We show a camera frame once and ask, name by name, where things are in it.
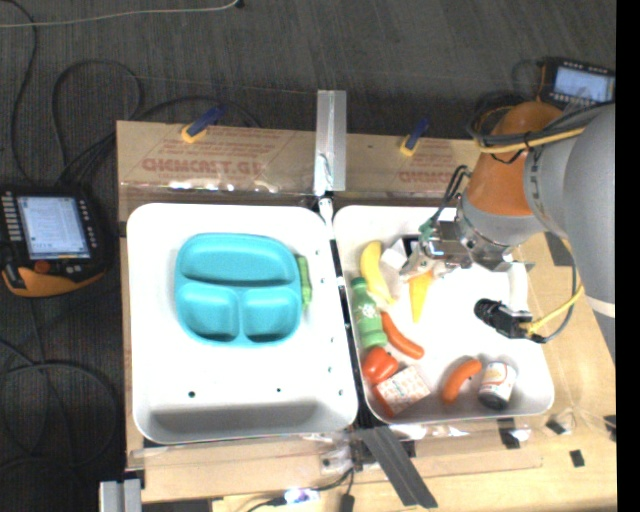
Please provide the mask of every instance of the black floor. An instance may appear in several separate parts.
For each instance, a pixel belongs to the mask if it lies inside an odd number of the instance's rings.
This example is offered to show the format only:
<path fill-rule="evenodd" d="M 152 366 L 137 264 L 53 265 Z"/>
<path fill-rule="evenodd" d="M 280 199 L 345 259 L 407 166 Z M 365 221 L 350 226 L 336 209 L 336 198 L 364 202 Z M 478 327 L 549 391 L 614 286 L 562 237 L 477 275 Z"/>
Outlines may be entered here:
<path fill-rule="evenodd" d="M 0 186 L 51 185 L 64 170 L 115 233 L 118 119 L 187 122 L 215 97 L 236 105 L 228 124 L 313 130 L 316 91 L 340 89 L 352 133 L 400 135 L 428 114 L 430 136 L 467 138 L 485 95 L 531 96 L 537 59 L 616 67 L 615 0 L 243 3 L 66 23 L 224 0 L 0 0 Z M 15 26 L 29 18 L 45 24 Z M 121 475 L 118 264 L 56 298 L 0 288 L 3 512 L 97 510 L 98 482 Z M 48 380 L 22 369 L 43 361 Z"/>

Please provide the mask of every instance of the green bottle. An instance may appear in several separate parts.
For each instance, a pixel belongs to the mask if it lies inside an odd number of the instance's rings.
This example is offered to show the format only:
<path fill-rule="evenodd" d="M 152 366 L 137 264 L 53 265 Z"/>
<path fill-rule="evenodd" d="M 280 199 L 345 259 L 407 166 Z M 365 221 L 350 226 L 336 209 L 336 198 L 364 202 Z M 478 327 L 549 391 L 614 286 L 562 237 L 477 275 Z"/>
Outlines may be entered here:
<path fill-rule="evenodd" d="M 351 281 L 353 290 L 353 320 L 358 331 L 362 347 L 370 349 L 386 345 L 389 341 L 382 330 L 382 318 L 376 301 L 367 292 L 364 277 L 356 277 Z"/>

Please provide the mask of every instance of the red button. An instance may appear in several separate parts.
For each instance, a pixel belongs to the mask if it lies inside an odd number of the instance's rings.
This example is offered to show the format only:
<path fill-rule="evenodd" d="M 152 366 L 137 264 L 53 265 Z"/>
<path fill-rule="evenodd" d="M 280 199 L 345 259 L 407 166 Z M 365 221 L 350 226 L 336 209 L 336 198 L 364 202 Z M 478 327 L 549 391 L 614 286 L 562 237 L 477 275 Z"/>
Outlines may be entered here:
<path fill-rule="evenodd" d="M 33 270 L 35 270 L 38 274 L 47 274 L 49 270 L 51 270 L 51 263 L 47 260 L 38 260 L 33 266 Z"/>

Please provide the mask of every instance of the soda can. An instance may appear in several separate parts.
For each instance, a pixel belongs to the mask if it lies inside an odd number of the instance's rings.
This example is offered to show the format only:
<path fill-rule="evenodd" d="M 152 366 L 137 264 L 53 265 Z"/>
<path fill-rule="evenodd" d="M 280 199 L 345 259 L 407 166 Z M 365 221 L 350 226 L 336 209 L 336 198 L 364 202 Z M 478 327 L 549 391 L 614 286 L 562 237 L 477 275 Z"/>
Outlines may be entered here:
<path fill-rule="evenodd" d="M 502 361 L 487 365 L 482 376 L 478 400 L 491 409 L 502 410 L 509 404 L 517 373 L 513 366 Z"/>

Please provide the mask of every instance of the blue divided plate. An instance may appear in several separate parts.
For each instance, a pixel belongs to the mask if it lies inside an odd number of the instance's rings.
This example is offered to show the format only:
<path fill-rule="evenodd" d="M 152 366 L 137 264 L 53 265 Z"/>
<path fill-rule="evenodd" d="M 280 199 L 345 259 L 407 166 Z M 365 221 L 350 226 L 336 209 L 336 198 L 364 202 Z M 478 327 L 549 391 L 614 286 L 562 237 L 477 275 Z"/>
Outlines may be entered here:
<path fill-rule="evenodd" d="M 198 341 L 245 347 L 281 343 L 300 325 L 298 265 L 273 238 L 191 237 L 178 252 L 174 293 L 180 325 Z"/>

